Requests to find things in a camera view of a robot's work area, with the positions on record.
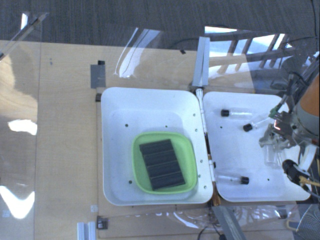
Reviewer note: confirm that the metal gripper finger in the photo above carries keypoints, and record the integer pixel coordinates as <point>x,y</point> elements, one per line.
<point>268,137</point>
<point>283,143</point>

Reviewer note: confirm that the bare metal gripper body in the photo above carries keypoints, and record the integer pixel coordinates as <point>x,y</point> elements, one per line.
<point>285,124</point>

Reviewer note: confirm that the clear plastic bottle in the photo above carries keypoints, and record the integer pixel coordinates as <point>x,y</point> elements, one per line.
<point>271,157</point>

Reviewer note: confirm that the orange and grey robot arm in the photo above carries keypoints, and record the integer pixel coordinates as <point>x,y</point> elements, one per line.
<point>311,109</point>

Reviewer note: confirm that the clear bottle with black cap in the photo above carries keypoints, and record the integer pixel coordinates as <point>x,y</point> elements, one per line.
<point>247,127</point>
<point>244,180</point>
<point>225,112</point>

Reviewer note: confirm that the white plastic tray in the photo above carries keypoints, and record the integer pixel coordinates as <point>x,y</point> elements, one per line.
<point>237,154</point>
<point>120,159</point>

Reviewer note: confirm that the black ribbed block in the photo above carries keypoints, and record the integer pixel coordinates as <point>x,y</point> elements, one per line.
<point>162,164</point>

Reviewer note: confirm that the green plate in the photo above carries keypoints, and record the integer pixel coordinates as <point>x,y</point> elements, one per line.
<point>138,174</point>

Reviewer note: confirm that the black cylinder on white bracket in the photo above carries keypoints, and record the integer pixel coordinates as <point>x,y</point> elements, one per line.
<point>292,170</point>

